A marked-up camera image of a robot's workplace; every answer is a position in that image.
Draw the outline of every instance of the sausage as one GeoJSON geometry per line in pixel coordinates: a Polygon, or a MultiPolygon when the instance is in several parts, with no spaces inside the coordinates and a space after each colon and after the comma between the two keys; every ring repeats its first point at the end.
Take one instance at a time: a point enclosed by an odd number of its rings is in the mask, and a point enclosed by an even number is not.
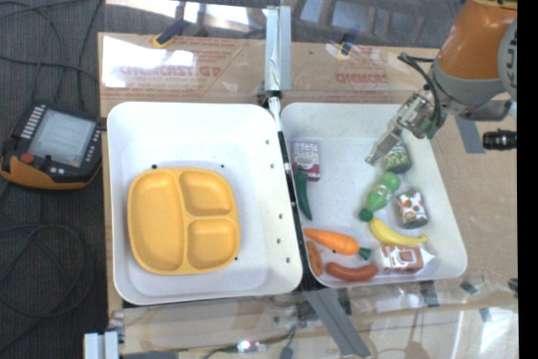
{"type": "Polygon", "coordinates": [[[306,250],[309,254],[309,263],[312,272],[315,276],[319,277],[323,273],[323,262],[321,261],[318,247],[313,241],[306,241],[306,250]]]}
{"type": "Polygon", "coordinates": [[[377,274],[375,265],[365,265],[364,267],[350,268],[344,267],[335,261],[330,261],[325,266],[327,273],[333,277],[342,278],[350,282],[360,282],[372,278],[377,274]]]}

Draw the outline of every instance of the yellow plate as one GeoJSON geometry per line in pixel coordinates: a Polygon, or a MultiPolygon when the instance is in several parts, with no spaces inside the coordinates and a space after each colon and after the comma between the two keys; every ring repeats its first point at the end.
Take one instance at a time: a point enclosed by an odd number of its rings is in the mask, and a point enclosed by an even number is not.
{"type": "Polygon", "coordinates": [[[129,188],[127,221],[134,258],[157,274],[216,271],[239,251],[233,191],[208,169],[143,172],[129,188]]]}

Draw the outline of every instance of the green pepper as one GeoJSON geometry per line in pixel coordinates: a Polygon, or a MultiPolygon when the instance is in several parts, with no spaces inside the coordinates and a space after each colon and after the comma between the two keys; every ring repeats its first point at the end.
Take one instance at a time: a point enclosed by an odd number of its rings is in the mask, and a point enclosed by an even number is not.
{"type": "Polygon", "coordinates": [[[302,166],[299,166],[297,171],[293,173],[293,182],[295,182],[295,190],[297,192],[297,201],[299,208],[303,211],[303,214],[307,219],[312,219],[312,212],[310,211],[309,197],[306,193],[306,185],[309,181],[309,175],[304,171],[302,166]]]}

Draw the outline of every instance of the red button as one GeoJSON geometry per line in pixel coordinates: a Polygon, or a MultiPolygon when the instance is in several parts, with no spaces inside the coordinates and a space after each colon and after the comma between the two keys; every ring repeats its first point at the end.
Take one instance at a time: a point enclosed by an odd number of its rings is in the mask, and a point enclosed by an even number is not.
{"type": "Polygon", "coordinates": [[[26,165],[34,163],[34,155],[30,153],[23,153],[20,155],[20,161],[26,165]]]}

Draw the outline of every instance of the toy bottle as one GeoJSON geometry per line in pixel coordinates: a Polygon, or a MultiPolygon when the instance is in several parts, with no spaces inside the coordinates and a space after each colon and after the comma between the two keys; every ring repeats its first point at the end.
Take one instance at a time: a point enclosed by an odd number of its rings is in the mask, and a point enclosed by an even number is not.
{"type": "Polygon", "coordinates": [[[366,206],[359,212],[359,219],[370,221],[375,211],[387,205],[387,201],[398,187],[400,187],[398,175],[390,171],[384,172],[367,194],[366,206]]]}

